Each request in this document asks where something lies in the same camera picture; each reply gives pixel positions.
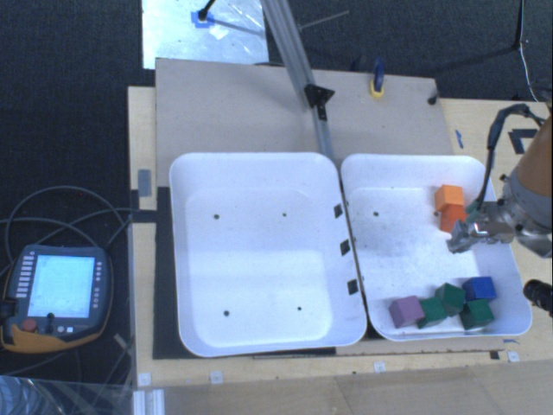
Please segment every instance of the empty white tray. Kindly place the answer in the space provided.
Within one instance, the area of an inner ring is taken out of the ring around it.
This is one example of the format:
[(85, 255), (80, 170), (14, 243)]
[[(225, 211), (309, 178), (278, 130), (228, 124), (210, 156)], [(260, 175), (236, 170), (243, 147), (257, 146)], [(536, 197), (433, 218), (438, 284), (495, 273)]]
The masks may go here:
[(179, 332), (199, 356), (344, 346), (366, 330), (338, 171), (206, 153), (170, 174)]
[[(461, 186), (468, 204), (479, 193), (484, 166), (466, 156), (353, 155), (341, 167), (344, 194), (374, 328), (394, 341), (474, 335), (520, 335), (531, 326), (531, 309), (509, 245), (473, 246), (452, 254), (434, 216), (442, 184)], [(495, 200), (488, 184), (486, 200)], [(437, 326), (396, 329), (388, 310), (400, 297), (434, 296), (445, 282), (461, 287), (477, 276), (493, 279), (495, 316), (483, 329), (465, 331), (458, 316)]]

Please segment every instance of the emergency stop button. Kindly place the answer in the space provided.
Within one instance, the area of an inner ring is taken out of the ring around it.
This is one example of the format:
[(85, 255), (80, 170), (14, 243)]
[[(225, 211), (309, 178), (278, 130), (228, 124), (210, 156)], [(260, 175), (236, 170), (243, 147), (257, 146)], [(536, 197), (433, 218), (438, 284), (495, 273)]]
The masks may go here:
[(37, 324), (34, 318), (26, 318), (21, 323), (21, 329), (23, 329), (24, 332), (35, 332), (36, 327), (37, 327)]

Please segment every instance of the black carpet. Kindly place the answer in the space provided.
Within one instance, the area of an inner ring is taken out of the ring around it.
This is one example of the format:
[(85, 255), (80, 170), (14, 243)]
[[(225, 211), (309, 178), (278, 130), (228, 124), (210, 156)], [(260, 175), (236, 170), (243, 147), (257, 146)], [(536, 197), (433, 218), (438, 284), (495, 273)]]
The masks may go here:
[[(510, 49), (519, 0), (289, 1), (300, 24), (350, 11), (302, 31), (315, 68), (348, 70), (360, 54), (380, 55), (387, 73), (436, 78), (442, 97), (530, 99), (520, 55)], [(551, 81), (552, 5), (527, 1), (533, 80)], [(154, 83), (153, 72), (142, 69), (141, 11), (141, 0), (0, 0), (0, 219), (25, 195), (59, 184), (130, 205), (126, 89)], [(270, 36), (269, 48), (271, 60), (280, 61)], [(60, 193), (22, 214), (71, 220), (94, 208), (100, 206), (86, 196)], [(108, 216), (89, 227), (99, 241), (117, 228)], [(19, 225), (13, 251), (36, 235), (35, 227)], [(123, 349), (113, 337), (130, 339), (126, 250), (124, 239), (111, 249), (117, 293), (105, 335), (22, 376), (100, 383), (124, 377), (130, 361), (117, 363)], [(0, 249), (0, 269), (6, 263)], [(0, 374), (48, 358), (2, 352)]]

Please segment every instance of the black clamp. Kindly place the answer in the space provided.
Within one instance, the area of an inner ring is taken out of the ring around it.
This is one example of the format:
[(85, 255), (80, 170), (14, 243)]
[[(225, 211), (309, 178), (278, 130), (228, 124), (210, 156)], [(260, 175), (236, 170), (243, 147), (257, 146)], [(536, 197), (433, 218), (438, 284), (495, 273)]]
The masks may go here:
[(311, 83), (306, 85), (303, 90), (308, 98), (309, 106), (317, 106), (319, 120), (327, 121), (327, 110), (325, 109), (325, 104), (331, 99), (335, 92), (332, 89), (316, 86)]

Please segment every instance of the wooden table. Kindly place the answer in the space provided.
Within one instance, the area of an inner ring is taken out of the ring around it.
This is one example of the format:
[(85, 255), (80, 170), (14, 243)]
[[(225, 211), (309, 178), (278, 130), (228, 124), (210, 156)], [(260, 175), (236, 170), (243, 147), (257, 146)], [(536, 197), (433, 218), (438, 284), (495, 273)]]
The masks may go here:
[[(457, 155), (474, 156), (485, 162), (485, 141), (497, 111), (511, 102), (440, 99), (449, 138)], [(548, 114), (543, 104), (531, 103), (540, 116)], [(510, 118), (497, 148), (493, 186), (501, 192), (498, 177), (510, 173), (517, 156), (507, 135), (511, 129), (535, 129), (523, 118)], [(147, 169), (151, 195), (140, 198), (141, 209), (156, 209), (156, 89), (129, 89), (130, 183), (138, 188), (138, 170)], [(521, 361), (553, 359), (551, 319), (534, 308), (528, 333), (503, 340), (500, 337), (431, 340), (395, 343), (361, 342), (338, 349), (333, 357), (267, 358), (231, 357), (194, 360), (153, 360), (153, 298), (155, 278), (156, 225), (134, 223), (130, 230), (130, 283), (134, 303), (136, 332), (136, 374), (138, 387), (202, 385), (212, 372), (221, 372), (225, 382), (305, 379), (372, 373), (375, 363), (383, 362), (386, 371), (407, 371), (470, 365), (497, 364), (490, 351), (499, 351), (499, 362), (508, 362), (506, 351), (516, 351)], [(521, 245), (512, 245), (523, 282), (537, 278), (551, 283), (551, 260), (543, 260)]]

